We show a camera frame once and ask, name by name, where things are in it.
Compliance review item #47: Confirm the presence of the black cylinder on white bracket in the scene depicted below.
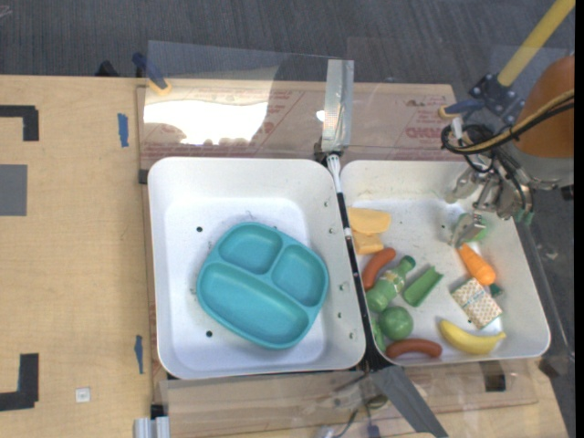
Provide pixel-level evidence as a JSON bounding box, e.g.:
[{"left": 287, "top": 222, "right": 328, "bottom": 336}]
[{"left": 441, "top": 115, "right": 496, "bottom": 157}]

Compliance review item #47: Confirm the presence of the yellow cheese block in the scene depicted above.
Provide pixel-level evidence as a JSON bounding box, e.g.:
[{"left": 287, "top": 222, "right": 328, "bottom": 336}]
[{"left": 351, "top": 230, "right": 385, "bottom": 256}]

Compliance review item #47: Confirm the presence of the red-brown sausage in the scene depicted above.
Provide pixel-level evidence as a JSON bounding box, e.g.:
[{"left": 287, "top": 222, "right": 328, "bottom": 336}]
[
  {"left": 385, "top": 338, "right": 443, "bottom": 360},
  {"left": 361, "top": 246, "right": 397, "bottom": 291}
]

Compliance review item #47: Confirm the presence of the green celery piece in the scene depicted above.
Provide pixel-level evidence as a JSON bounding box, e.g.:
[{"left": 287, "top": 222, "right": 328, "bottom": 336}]
[{"left": 401, "top": 265, "right": 444, "bottom": 308}]

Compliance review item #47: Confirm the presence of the yellow bread slice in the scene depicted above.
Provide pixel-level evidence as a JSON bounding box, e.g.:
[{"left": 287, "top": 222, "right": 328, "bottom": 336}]
[{"left": 347, "top": 206, "right": 392, "bottom": 236}]

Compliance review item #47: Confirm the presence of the white plastic tray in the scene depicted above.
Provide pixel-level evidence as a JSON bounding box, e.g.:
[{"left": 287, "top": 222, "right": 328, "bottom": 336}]
[
  {"left": 146, "top": 156, "right": 368, "bottom": 381},
  {"left": 339, "top": 160, "right": 552, "bottom": 367}
]

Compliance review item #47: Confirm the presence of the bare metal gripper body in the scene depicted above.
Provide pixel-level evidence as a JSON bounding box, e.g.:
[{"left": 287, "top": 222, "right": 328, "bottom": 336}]
[{"left": 444, "top": 165, "right": 535, "bottom": 221}]

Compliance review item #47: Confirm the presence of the brown cardboard board red print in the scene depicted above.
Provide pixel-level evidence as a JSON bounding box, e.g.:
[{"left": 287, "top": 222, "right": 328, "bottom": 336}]
[{"left": 135, "top": 78, "right": 542, "bottom": 422}]

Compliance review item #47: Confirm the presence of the green leaf vegetable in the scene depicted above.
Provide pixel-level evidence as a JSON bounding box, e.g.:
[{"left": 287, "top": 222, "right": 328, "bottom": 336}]
[{"left": 370, "top": 315, "right": 387, "bottom": 353}]

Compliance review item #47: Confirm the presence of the orange carrot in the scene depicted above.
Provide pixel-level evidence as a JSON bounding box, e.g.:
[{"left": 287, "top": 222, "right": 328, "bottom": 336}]
[{"left": 457, "top": 243, "right": 504, "bottom": 297}]

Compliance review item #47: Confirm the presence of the green apple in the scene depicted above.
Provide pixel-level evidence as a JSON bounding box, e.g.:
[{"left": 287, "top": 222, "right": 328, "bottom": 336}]
[{"left": 378, "top": 306, "right": 415, "bottom": 342}]

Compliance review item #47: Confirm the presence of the yellow banana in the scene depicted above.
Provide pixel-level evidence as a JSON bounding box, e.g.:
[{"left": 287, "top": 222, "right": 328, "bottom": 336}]
[{"left": 438, "top": 318, "right": 507, "bottom": 356}]

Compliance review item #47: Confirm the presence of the green toy bottle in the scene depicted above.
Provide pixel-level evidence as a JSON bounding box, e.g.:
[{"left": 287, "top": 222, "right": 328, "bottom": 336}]
[{"left": 365, "top": 255, "right": 417, "bottom": 314}]

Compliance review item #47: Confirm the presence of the thin black and white rod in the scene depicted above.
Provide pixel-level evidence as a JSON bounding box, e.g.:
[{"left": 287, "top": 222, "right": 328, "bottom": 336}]
[{"left": 325, "top": 151, "right": 373, "bottom": 373}]

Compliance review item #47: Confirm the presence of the teal divided plate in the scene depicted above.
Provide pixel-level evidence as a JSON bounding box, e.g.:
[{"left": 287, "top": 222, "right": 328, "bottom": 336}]
[{"left": 195, "top": 221, "right": 330, "bottom": 350}]

